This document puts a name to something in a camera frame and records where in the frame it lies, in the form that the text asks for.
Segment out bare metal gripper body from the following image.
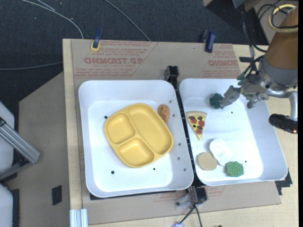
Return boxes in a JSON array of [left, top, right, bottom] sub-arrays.
[[240, 76, 297, 102]]

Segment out green broccoli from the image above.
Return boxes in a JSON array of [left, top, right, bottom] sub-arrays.
[[209, 93, 224, 109]]

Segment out white plastic tray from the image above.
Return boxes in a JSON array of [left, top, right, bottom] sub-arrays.
[[78, 79, 195, 198], [178, 78, 288, 187]]

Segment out pizza slice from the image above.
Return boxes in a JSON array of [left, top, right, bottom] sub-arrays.
[[185, 110, 208, 141]]

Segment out thin black rod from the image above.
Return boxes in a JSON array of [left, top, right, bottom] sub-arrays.
[[173, 79, 197, 189]]

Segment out white fried egg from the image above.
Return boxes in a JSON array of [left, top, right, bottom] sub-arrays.
[[208, 138, 234, 166]]

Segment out green grapes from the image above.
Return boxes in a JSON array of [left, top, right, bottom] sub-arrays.
[[224, 161, 245, 178]]

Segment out tan round biscuit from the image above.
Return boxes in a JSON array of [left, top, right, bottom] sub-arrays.
[[196, 152, 218, 171]]

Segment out yellow divided plate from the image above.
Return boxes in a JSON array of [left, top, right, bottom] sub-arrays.
[[104, 103, 175, 169]]

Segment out brown cardboard board red print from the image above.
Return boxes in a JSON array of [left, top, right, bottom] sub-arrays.
[[71, 39, 282, 225]]

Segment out black cylinder on white bracket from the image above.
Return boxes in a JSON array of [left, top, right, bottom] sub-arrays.
[[268, 91, 298, 133]]

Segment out black block with thin wires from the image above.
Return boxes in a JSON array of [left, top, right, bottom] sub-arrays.
[[164, 65, 178, 82], [174, 186, 209, 210]]

